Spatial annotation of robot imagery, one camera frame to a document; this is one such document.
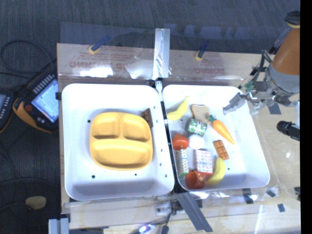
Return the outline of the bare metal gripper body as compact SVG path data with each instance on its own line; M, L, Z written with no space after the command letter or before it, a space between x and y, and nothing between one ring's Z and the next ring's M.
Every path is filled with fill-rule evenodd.
M272 81L249 81L245 85L246 99L250 101L254 108L272 106L274 103L286 107L295 107L296 101L290 101L294 93L289 93L276 86Z

